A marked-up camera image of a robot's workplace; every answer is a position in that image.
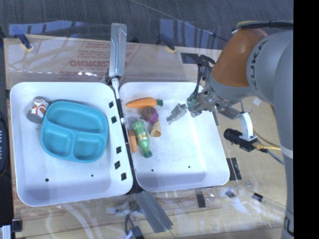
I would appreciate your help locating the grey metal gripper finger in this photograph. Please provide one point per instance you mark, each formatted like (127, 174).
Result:
(181, 108)
(174, 117)

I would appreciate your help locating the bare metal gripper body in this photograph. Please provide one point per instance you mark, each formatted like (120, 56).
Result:
(205, 103)

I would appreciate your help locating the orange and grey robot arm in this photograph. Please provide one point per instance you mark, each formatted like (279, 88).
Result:
(271, 66)

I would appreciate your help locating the purple ice cream cone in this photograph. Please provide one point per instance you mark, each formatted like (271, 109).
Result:
(150, 116)

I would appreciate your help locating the white plastic tray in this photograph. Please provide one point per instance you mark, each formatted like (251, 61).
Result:
(67, 183)
(184, 148)

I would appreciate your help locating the orange carrot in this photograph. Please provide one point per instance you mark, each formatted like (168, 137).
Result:
(142, 103)

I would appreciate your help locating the green bottle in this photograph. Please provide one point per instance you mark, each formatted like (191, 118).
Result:
(142, 137)

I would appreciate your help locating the orange sausage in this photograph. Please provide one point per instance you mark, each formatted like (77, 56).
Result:
(133, 142)

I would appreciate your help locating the brown cardboard board red print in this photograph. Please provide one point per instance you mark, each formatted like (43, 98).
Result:
(251, 163)

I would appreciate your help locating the blue divided plate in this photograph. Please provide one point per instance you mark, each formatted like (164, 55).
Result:
(74, 131)

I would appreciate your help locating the orange and white can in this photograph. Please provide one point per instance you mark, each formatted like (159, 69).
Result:
(37, 109)

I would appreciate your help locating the black cylinder on white bracket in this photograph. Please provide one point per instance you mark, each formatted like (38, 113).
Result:
(245, 133)

